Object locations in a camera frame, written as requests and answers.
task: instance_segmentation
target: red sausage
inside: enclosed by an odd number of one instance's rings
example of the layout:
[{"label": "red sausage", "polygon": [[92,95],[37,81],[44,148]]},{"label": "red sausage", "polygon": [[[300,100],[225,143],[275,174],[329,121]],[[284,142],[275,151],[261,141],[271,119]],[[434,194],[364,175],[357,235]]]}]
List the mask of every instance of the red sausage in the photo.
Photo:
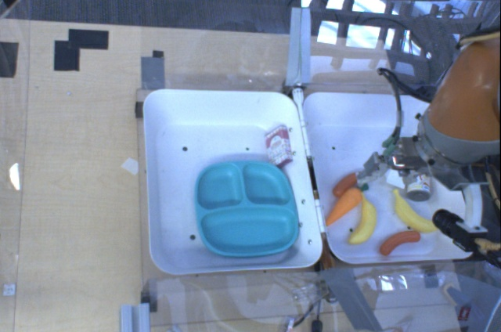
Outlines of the red sausage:
[{"label": "red sausage", "polygon": [[416,230],[406,230],[405,232],[399,232],[393,236],[388,237],[381,247],[379,247],[379,252],[382,255],[390,255],[391,252],[400,244],[404,243],[415,243],[421,240],[421,234]]},{"label": "red sausage", "polygon": [[346,190],[350,187],[354,187],[357,184],[357,175],[355,173],[350,173],[341,179],[335,187],[332,189],[332,194],[340,198]]}]

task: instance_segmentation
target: yellow banana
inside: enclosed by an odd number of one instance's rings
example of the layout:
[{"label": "yellow banana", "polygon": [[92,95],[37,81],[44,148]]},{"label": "yellow banana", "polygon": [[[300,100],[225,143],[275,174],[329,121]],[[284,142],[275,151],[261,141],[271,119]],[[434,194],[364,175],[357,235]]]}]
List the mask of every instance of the yellow banana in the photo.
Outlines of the yellow banana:
[{"label": "yellow banana", "polygon": [[362,217],[360,218],[359,225],[348,239],[348,242],[350,244],[360,244],[367,241],[376,228],[376,222],[376,208],[364,195],[362,195]]},{"label": "yellow banana", "polygon": [[397,189],[393,190],[395,195],[395,212],[398,217],[407,225],[421,233],[431,233],[437,230],[429,219],[418,215],[407,201],[405,201]]}]

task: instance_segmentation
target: teal plate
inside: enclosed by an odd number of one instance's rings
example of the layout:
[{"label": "teal plate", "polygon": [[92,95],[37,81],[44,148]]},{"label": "teal plate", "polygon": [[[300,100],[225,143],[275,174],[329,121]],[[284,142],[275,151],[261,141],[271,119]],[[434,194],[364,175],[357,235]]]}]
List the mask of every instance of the teal plate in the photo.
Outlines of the teal plate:
[{"label": "teal plate", "polygon": [[196,221],[205,246],[229,257],[285,251],[297,239],[296,202],[289,180],[268,162],[224,162],[196,181]]}]

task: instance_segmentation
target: white plastic tray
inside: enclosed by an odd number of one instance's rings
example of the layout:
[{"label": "white plastic tray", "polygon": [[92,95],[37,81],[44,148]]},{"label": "white plastic tray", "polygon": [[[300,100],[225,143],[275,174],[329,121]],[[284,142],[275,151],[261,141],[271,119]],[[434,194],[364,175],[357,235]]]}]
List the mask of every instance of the white plastic tray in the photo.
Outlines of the white plastic tray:
[{"label": "white plastic tray", "polygon": [[[402,136],[416,134],[415,116],[423,113],[426,107],[426,103],[402,97]],[[381,143],[393,132],[395,117],[395,99],[390,95],[318,92],[305,100],[315,177],[325,214],[329,214],[333,207],[332,188],[348,173],[361,171],[371,153],[381,152]],[[444,208],[464,216],[461,192],[449,191],[435,180],[432,189],[434,193],[430,200],[410,202],[418,214],[431,218],[435,211]],[[366,197],[376,207],[378,219],[374,234],[364,244],[348,243],[350,229],[359,222],[360,206],[327,228],[330,249],[339,259],[352,264],[368,264],[466,258],[470,255],[440,232],[422,233],[420,242],[397,247],[388,257],[379,254],[379,246],[386,238],[406,230],[406,225],[395,214],[391,191],[391,186],[384,180],[369,185]]]},{"label": "white plastic tray", "polygon": [[[266,161],[265,133],[285,124],[294,161],[285,165],[300,229],[286,251],[229,258],[210,252],[196,227],[196,178],[223,161]],[[150,252],[164,272],[194,274],[250,269],[303,268],[314,264],[322,240],[293,101],[275,92],[158,90],[144,103]]]}]

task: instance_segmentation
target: white sticker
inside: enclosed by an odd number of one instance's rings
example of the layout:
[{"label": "white sticker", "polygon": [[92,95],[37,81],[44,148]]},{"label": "white sticker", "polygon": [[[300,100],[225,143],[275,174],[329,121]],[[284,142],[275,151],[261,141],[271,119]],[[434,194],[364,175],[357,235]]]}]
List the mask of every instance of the white sticker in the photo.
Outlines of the white sticker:
[{"label": "white sticker", "polygon": [[4,296],[14,296],[16,295],[16,284],[6,283],[3,285],[3,295]]},{"label": "white sticker", "polygon": [[125,169],[127,172],[132,173],[133,175],[137,175],[139,173],[139,162],[132,158],[128,158],[122,164],[122,168]]}]

